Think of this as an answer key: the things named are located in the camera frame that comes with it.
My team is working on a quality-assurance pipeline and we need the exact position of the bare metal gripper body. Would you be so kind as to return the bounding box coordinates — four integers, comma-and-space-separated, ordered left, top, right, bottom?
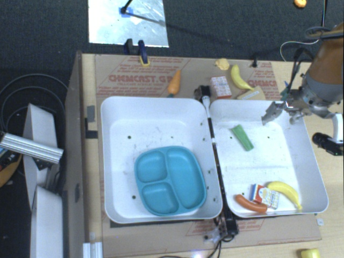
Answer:
281, 88, 337, 120

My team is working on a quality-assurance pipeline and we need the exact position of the green celery stick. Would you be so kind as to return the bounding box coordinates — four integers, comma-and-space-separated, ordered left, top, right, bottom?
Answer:
229, 124, 255, 153

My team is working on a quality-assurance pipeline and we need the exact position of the yellow banana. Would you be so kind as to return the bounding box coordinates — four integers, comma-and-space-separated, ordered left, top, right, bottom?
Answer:
266, 181, 304, 212
230, 63, 255, 92

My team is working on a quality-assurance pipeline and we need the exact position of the white plastic tray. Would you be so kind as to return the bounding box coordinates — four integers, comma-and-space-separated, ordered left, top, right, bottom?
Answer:
100, 95, 224, 225
209, 98, 330, 219

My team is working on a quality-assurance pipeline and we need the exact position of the orange and white carton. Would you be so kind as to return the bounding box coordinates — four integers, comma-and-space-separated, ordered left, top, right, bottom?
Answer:
210, 75, 233, 100

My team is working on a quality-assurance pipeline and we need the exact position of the thin black and white rod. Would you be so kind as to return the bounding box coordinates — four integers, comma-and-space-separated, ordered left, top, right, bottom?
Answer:
203, 95, 231, 227

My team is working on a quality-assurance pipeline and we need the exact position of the pale yellow biscuit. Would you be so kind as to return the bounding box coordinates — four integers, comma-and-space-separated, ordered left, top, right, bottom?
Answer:
214, 58, 231, 71

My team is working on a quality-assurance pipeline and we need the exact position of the white and red carton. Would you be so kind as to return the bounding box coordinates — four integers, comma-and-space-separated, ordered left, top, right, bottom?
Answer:
249, 183, 281, 210

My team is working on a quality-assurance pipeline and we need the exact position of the orange sausage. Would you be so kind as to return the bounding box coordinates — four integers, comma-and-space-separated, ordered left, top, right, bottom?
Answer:
235, 193, 268, 214

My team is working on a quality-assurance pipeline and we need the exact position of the orange carrot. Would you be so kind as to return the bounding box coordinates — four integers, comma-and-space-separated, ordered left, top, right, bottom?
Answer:
166, 69, 182, 98

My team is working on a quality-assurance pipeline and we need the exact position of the blue divided plate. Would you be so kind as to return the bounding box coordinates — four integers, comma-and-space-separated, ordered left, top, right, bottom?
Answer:
134, 145, 208, 217

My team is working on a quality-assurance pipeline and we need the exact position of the yellow rounded block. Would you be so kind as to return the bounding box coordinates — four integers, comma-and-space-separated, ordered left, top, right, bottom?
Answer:
300, 248, 321, 258

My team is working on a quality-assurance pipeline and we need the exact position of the brown cardboard board, red print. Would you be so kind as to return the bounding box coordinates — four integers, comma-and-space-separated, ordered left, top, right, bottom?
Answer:
94, 53, 323, 250

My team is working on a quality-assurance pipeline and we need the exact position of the black cylinder on white bracket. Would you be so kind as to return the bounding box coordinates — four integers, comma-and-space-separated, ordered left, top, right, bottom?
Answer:
311, 112, 344, 157

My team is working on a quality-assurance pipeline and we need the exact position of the black block with thin wires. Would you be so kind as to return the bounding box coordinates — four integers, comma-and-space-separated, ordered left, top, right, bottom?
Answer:
194, 85, 212, 101
221, 213, 239, 237

